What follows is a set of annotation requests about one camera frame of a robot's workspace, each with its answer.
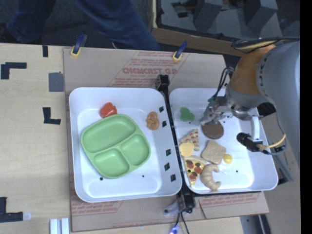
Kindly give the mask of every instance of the green plate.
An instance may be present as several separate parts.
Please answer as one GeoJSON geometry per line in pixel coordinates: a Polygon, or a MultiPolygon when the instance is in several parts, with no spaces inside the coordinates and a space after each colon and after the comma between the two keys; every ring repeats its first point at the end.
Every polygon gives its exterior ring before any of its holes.
{"type": "Polygon", "coordinates": [[[88,126],[80,140],[90,162],[106,178],[132,172],[151,154],[143,132],[130,117],[122,114],[105,117],[88,126]]]}

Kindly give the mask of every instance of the wooden tabletop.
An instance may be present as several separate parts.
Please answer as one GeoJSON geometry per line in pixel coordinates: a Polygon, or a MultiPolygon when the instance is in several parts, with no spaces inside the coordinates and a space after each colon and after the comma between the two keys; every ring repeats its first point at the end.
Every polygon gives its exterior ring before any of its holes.
{"type": "MultiPolygon", "coordinates": [[[[49,73],[63,74],[63,47],[0,43],[0,64],[26,62],[0,79],[0,197],[6,212],[30,213],[31,219],[0,223],[4,234],[49,233],[49,220],[70,218],[70,186],[64,92],[49,91],[49,73]],[[44,124],[43,108],[60,124],[44,124]]],[[[180,224],[179,233],[186,233],[180,224]]],[[[239,217],[187,222],[192,234],[242,234],[239,217]]],[[[83,232],[169,233],[172,224],[83,232]]]]}

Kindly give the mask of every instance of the pizza slice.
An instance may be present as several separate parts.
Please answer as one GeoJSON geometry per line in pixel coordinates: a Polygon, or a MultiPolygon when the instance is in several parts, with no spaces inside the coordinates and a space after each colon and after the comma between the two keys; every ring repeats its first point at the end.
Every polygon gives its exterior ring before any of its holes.
{"type": "Polygon", "coordinates": [[[207,161],[195,155],[184,157],[183,160],[185,165],[185,172],[189,179],[190,186],[193,187],[202,170],[204,169],[207,161]]]}
{"type": "Polygon", "coordinates": [[[194,150],[199,151],[199,141],[198,141],[198,129],[194,129],[184,138],[180,140],[181,143],[192,143],[194,145],[194,150]]]}

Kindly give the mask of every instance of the person's leg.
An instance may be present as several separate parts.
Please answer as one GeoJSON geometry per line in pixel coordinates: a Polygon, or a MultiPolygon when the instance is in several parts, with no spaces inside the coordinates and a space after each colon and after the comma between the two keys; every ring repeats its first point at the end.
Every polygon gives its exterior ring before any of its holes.
{"type": "Polygon", "coordinates": [[[19,0],[19,7],[7,24],[8,33],[20,43],[38,40],[56,0],[19,0]]]}
{"type": "Polygon", "coordinates": [[[130,0],[74,0],[90,25],[117,48],[159,50],[130,0]]]}

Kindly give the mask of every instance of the blue jeans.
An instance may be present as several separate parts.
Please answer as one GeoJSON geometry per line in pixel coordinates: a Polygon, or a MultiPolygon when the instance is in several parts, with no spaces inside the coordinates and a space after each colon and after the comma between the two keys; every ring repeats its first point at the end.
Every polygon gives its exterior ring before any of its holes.
{"type": "MultiPolygon", "coordinates": [[[[56,0],[20,0],[8,32],[21,43],[44,32],[56,0]]],[[[88,23],[121,49],[159,50],[154,37],[136,14],[130,0],[74,0],[88,23]]]]}

